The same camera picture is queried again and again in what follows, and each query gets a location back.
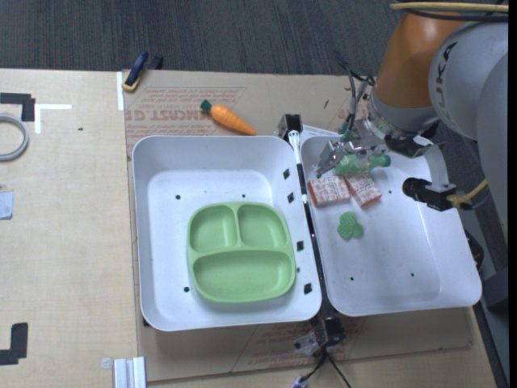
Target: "white tray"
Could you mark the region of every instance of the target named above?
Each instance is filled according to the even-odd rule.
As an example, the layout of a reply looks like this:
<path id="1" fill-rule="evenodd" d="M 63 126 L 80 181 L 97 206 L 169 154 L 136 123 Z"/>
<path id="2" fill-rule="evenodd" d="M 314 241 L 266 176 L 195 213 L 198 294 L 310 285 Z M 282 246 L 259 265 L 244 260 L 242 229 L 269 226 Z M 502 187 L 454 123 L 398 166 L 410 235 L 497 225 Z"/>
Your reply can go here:
<path id="1" fill-rule="evenodd" d="M 338 139 L 303 142 L 307 181 L 316 178 L 314 168 L 325 144 Z M 402 192 L 409 177 L 431 180 L 424 157 L 389 156 L 390 167 L 370 173 L 382 192 L 379 201 L 363 208 L 353 198 L 338 205 L 311 205 L 330 302 L 349 316 L 474 305 L 481 297 L 481 281 L 457 210 L 430 209 Z M 362 237 L 345 241 L 337 234 L 339 216 L 346 211 L 363 226 Z"/>
<path id="2" fill-rule="evenodd" d="M 278 137 L 152 136 L 135 145 L 132 163 L 141 310 L 151 326 L 182 331 L 299 322 L 317 314 L 322 291 L 289 144 Z M 284 217 L 297 267 L 286 294 L 235 304 L 211 302 L 196 292 L 188 269 L 187 223 L 200 207 L 226 201 L 261 202 Z M 303 250 L 297 250 L 298 242 Z"/>

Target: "carrot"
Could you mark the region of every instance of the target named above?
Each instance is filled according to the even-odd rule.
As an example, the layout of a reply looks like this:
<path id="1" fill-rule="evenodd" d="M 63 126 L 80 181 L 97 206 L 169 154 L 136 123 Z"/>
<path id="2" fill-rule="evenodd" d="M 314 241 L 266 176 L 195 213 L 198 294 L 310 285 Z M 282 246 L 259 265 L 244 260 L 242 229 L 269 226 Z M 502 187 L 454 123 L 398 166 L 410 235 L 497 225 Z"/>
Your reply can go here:
<path id="1" fill-rule="evenodd" d="M 218 103 L 212 105 L 206 99 L 201 104 L 201 109 L 209 111 L 212 118 L 220 124 L 247 135 L 256 135 L 257 132 L 251 128 L 239 115 L 230 108 Z"/>

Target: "yellow cable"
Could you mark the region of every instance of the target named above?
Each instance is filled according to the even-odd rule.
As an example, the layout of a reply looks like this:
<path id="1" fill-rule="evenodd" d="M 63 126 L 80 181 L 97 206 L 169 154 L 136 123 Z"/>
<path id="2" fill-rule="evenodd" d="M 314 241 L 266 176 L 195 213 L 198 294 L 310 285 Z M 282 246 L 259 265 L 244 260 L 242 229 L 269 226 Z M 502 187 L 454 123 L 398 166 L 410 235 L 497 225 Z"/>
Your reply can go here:
<path id="1" fill-rule="evenodd" d="M 475 187 L 471 192 L 468 194 L 464 194 L 463 196 L 458 196 L 457 194 L 451 194 L 447 197 L 448 201 L 452 202 L 452 205 L 460 205 L 461 203 L 464 203 L 465 201 L 469 201 L 472 197 L 474 197 L 476 194 L 479 193 L 486 185 L 488 184 L 488 181 L 486 179 L 483 179 L 477 187 Z"/>
<path id="2" fill-rule="evenodd" d="M 419 9 L 419 10 L 453 10 L 453 11 L 497 11 L 508 13 L 507 4 L 483 4 L 466 2 L 405 2 L 391 3 L 394 10 Z"/>

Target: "green plate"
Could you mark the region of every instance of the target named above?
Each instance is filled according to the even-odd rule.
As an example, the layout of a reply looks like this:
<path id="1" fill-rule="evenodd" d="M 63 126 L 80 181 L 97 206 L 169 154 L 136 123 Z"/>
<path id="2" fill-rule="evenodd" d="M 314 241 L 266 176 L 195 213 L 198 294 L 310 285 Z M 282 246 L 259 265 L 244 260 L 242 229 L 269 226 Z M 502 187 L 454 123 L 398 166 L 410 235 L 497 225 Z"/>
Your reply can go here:
<path id="1" fill-rule="evenodd" d="M 187 251 L 195 288 L 214 302 L 278 297 L 296 275 L 285 220 L 262 203 L 235 201 L 198 209 L 188 222 Z"/>

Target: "dark floor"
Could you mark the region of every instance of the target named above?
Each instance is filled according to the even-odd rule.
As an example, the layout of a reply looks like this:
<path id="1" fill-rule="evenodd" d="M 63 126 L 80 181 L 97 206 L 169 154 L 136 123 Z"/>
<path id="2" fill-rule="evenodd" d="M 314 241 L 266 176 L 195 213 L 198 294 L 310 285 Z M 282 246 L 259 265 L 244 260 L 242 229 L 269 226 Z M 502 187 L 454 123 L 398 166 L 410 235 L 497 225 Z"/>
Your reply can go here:
<path id="1" fill-rule="evenodd" d="M 401 18 L 389 3 L 0 0 L 0 68 L 122 70 L 147 49 L 162 54 L 168 70 L 342 74 L 334 60 L 337 50 L 358 74 L 375 75 Z M 443 153 L 451 181 L 463 191 L 473 189 L 483 178 L 471 154 L 475 145 L 443 126 L 433 141 L 447 143 Z M 508 250 L 495 214 L 490 198 L 476 211 L 491 265 L 499 272 L 508 266 Z M 476 312 L 494 376 L 500 386 L 508 386 L 486 309 L 480 303 Z"/>

